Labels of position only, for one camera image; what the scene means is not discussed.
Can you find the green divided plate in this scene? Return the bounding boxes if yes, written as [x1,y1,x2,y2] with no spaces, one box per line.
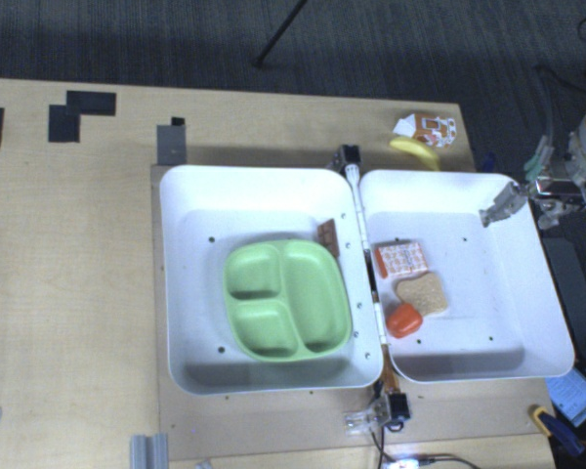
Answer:
[223,239,355,363]

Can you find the yellow banana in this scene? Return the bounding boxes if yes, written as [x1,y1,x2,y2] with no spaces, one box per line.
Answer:
[389,136,442,172]

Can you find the tan bread slice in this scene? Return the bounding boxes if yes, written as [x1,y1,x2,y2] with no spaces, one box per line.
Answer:
[395,271,449,319]

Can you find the orange and white packet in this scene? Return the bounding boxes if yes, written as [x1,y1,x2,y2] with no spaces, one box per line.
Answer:
[374,240,431,280]

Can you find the orange bell pepper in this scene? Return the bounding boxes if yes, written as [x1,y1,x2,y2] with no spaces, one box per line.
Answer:
[386,302,425,340]

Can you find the white plastic tray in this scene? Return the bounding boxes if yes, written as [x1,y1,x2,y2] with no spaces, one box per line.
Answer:
[358,168,577,385]
[158,163,385,397]

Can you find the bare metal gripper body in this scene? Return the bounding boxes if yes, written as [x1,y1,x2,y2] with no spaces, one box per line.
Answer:
[530,173,585,202]

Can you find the black block with thin wires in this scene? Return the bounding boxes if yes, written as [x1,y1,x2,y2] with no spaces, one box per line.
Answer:
[338,144,363,168]
[387,392,414,433]

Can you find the orange and white carton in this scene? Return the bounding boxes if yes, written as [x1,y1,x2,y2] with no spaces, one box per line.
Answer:
[392,110,458,151]

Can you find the brown chocolate bar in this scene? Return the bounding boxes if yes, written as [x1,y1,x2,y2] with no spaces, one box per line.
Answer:
[316,218,343,258]

